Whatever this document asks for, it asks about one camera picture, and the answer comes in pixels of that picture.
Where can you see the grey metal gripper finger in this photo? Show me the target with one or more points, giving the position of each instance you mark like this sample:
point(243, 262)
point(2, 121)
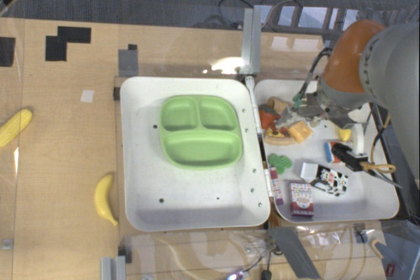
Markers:
point(285, 120)
point(290, 110)

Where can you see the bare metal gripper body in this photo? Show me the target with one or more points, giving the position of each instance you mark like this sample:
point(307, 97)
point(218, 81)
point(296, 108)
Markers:
point(315, 108)

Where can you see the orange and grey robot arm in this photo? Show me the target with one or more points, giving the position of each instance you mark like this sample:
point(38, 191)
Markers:
point(387, 62)

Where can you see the brown croissant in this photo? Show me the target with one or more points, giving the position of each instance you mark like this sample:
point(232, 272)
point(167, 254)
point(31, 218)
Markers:
point(277, 104)

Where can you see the red strawberry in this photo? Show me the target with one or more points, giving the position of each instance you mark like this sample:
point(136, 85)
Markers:
point(268, 118)

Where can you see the pizza slice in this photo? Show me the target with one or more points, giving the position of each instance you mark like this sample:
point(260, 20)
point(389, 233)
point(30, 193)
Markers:
point(279, 137)

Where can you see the orange cheese wedge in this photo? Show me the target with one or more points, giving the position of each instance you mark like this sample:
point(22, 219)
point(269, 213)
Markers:
point(300, 132)

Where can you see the thin black and white rod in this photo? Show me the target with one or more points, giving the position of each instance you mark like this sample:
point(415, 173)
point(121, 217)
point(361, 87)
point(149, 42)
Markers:
point(255, 108)

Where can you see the small yellow toy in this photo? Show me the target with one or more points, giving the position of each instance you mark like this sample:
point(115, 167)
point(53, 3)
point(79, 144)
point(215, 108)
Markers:
point(345, 134)

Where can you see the green broccoli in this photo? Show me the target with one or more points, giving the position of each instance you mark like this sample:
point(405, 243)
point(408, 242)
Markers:
point(280, 163)

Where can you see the white cube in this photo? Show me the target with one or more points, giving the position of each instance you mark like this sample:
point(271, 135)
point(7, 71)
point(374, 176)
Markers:
point(308, 170)

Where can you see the pink and white carton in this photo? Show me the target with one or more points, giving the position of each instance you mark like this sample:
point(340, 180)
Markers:
point(275, 185)

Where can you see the black and white patterned carton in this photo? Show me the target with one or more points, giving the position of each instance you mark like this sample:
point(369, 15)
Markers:
point(333, 182)

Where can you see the red and white carton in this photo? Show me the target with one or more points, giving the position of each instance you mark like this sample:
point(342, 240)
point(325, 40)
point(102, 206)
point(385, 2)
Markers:
point(301, 200)

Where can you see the green divided plate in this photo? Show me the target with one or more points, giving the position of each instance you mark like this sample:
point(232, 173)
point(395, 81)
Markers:
point(201, 147)

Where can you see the white plastic tray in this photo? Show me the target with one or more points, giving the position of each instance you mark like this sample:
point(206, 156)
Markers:
point(357, 203)
point(197, 200)

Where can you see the yellow banana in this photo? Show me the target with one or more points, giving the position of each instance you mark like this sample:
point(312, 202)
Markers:
point(103, 196)

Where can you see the yellow corn cob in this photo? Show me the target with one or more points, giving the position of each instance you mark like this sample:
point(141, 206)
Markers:
point(14, 128)

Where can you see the black cylinder on white bracket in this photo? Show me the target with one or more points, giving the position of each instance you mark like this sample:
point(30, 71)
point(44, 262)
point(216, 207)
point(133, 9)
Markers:
point(348, 155)

